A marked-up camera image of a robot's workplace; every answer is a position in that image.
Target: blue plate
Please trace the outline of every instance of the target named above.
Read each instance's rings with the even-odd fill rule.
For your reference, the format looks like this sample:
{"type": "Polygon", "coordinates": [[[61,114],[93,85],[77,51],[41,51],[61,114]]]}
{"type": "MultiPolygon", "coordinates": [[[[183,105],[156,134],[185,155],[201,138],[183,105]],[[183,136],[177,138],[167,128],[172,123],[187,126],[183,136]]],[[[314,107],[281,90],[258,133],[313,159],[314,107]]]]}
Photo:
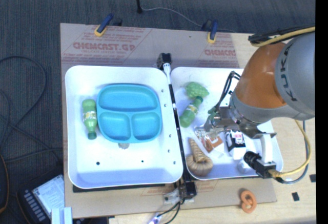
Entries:
{"type": "Polygon", "coordinates": [[[155,139],[162,129],[157,94],[138,84],[112,84],[97,97],[98,125],[113,142],[137,143],[155,139]]]}

